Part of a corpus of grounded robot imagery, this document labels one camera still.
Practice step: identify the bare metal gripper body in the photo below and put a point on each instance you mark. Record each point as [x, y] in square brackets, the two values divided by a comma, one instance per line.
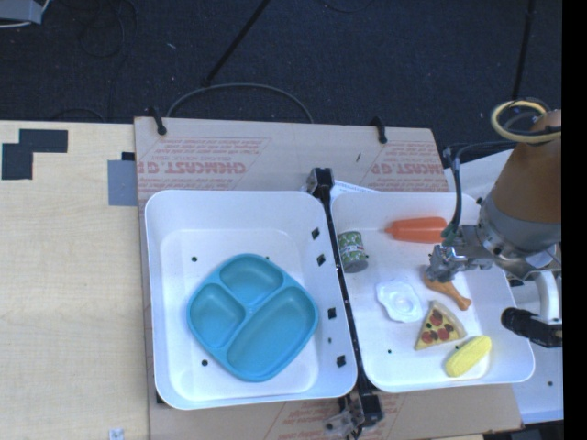
[472, 248]

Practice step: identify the white plastic tray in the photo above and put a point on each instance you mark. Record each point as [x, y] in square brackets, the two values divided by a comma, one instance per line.
[174, 218]
[394, 365]

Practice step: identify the yellow corn cob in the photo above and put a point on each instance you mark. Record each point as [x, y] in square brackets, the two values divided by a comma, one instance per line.
[468, 356]

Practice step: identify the brown cardboard board red print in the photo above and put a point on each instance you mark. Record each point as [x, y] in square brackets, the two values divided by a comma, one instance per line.
[293, 158]

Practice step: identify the green and white can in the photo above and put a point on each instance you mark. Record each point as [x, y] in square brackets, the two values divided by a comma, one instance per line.
[352, 250]

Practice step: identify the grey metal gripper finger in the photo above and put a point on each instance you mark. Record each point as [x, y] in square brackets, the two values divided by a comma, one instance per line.
[444, 255]
[435, 273]

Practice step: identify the white fried egg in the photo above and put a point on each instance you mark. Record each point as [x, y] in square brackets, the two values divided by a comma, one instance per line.
[400, 301]

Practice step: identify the brown chicken drumstick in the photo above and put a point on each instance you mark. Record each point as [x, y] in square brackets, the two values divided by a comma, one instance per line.
[451, 293]

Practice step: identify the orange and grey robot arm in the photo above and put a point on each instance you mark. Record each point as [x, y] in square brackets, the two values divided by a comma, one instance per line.
[527, 177]

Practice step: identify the pizza slice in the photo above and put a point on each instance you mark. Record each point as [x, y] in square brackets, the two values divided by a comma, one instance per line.
[438, 330]

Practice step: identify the thin black rod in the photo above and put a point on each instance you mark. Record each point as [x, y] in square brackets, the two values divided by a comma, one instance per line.
[341, 287]

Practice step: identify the black cylinder on white bracket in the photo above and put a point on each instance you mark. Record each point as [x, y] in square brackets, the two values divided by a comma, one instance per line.
[527, 324]

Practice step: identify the orange carrot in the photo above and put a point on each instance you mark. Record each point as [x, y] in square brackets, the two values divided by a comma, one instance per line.
[417, 229]

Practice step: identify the blue divided plate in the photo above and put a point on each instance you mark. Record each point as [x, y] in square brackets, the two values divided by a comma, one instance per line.
[270, 337]

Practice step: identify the white printed paper slip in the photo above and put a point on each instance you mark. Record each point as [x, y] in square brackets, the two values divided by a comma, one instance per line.
[355, 187]

